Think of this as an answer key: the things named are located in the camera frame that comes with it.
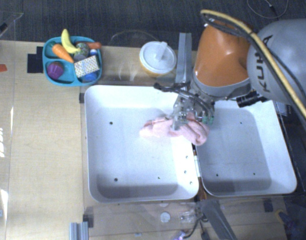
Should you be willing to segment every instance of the table surface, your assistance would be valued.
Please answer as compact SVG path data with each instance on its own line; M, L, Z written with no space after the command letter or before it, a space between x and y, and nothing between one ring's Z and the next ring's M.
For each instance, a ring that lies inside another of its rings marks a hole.
M5 231L8 240L68 239L69 224L82 222L87 209L102 216L90 228L90 239L94 240L169 240L178 232L177 227L192 228L192 223L182 224L179 219L183 212L193 209L191 202L103 205L93 201L86 187L85 118L79 101L84 88L57 86L44 74L27 73L27 54L35 54L43 43L0 44L0 55L16 47L9 201L7 225L0 223L0 239L5 238ZM155 79L140 69L138 52L137 48L103 47L100 84L154 83ZM1 58L0 63L12 63L7 57ZM0 88L7 90L8 86L2 84ZM280 197L273 198L272 203L274 210L285 209ZM223 200L221 205L239 239L286 239L283 225L273 212L264 211L262 199ZM168 224L160 220L163 211L171 215ZM216 239L210 223L205 227L211 239ZM200 230L191 239L200 239Z

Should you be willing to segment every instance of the toy banana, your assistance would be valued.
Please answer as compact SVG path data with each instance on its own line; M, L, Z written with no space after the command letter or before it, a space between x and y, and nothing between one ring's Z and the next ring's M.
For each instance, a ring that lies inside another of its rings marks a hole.
M72 43L71 43L71 38L69 36L68 30L64 29L62 32L62 45L65 48L65 50L70 53L70 54L75 54L79 52L81 49L76 48Z

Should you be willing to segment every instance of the yellow hose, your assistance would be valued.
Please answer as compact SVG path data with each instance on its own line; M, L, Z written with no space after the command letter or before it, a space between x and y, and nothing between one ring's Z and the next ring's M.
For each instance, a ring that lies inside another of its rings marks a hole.
M204 10L201 10L201 14L207 14L209 16L216 16L216 17L223 18L227 21L230 21L230 22L234 23L235 25L242 28L256 42L256 44L259 46L259 48L262 50L262 52L266 56L268 62L271 64L271 66L272 66L273 70L275 71L276 75L281 80L281 82L282 82L283 86L285 87L286 91L288 92L288 94L290 95L290 97L292 98L294 103L297 105L298 109L300 110L301 114L303 115L303 117L306 120L306 107L304 106L302 101L299 99L299 97L297 96L293 87L290 85L287 78L283 74L282 70L279 68L279 66L275 62L272 54L269 52L268 48L262 42L262 40L258 37L258 35L255 34L252 31L252 29L250 29L248 26L246 26L243 22L241 22L241 21L239 21L239 20L237 20L237 19L235 19L231 16L228 16L224 13L221 13L221 12L219 13L219 12L216 12L216 11L213 11L213 10L204 9Z

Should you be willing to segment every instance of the white lid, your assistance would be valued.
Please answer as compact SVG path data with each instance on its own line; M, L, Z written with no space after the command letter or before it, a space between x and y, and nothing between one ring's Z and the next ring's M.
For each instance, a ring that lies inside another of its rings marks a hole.
M139 53L141 63L149 71L166 74L176 66L176 54L166 42L146 43Z

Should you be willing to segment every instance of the pink towel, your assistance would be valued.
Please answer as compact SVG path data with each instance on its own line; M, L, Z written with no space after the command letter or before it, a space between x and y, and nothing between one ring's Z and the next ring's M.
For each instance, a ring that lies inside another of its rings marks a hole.
M195 120L194 115L189 113L187 115L188 123L182 125L179 130L173 130L173 119L166 119L164 117L156 120L147 121L140 130L140 135L143 137L177 137L184 136L196 146L204 144L209 133L208 126Z

